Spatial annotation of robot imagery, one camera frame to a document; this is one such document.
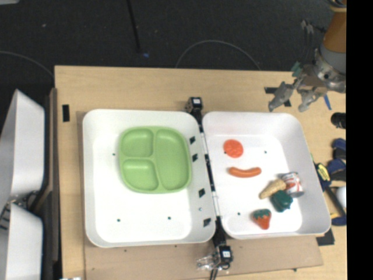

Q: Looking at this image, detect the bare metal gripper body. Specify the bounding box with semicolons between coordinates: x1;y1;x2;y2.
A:
295;64;347;96

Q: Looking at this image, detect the orange round toy slice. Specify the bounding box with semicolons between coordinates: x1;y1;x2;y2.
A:
223;139;244;159

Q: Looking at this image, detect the orange toy sausage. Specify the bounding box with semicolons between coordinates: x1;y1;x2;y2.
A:
227;166;262;179

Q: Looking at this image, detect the red and white can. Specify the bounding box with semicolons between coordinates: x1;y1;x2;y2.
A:
280;171;305;198

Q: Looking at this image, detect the beige toy cone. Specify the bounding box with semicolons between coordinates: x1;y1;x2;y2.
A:
258;178;287;200

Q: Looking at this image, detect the thin black and white rod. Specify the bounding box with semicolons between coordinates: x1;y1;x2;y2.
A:
195;111;223;246

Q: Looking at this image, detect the white plastic tray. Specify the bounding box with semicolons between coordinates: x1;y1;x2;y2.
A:
201;111;332;240
82;108;217;249

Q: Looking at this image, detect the dark green toy pepper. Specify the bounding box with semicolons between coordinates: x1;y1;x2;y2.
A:
269;190;294;214

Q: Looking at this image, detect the red toy strawberry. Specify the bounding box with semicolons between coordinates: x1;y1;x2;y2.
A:
251;208;273;230

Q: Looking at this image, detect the green divided plate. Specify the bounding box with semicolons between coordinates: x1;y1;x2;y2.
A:
117;125;193;194

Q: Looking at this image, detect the black cylinder on white bracket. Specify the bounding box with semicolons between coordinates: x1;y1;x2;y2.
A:
330;112;347;130

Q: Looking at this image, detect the black block with thin wires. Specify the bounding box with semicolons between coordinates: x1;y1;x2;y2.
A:
213;244;234;270
185;96;203;114

